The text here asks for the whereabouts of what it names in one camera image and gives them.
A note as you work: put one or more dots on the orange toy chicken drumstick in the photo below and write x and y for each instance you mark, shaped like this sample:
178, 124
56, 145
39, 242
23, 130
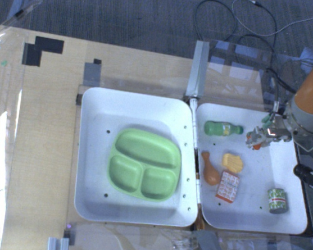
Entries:
211, 173

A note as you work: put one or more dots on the yellow toy crinkle chips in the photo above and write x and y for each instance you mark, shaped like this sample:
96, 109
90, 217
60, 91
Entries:
232, 162

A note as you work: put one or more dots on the black cylinder on white bracket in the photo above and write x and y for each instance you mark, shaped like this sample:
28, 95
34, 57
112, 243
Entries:
308, 175

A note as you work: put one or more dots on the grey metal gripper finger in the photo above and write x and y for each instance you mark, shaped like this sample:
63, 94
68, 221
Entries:
251, 139
264, 143

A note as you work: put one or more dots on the orange and white carton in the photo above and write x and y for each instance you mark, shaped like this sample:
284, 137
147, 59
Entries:
228, 187

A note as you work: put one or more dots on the white plastic tray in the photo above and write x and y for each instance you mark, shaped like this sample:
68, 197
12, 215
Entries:
96, 154
253, 190

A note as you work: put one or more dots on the small orange toy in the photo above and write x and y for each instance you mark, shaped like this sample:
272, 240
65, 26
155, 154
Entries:
256, 147

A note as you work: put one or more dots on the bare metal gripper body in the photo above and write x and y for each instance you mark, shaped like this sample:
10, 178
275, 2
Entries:
278, 132

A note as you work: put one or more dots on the green plastic bottle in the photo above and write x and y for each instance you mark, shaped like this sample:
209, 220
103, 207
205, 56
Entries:
218, 128

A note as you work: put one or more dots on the green divided plate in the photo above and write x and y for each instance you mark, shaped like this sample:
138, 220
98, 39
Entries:
144, 165

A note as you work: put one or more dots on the green and white can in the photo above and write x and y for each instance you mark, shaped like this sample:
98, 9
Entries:
276, 201

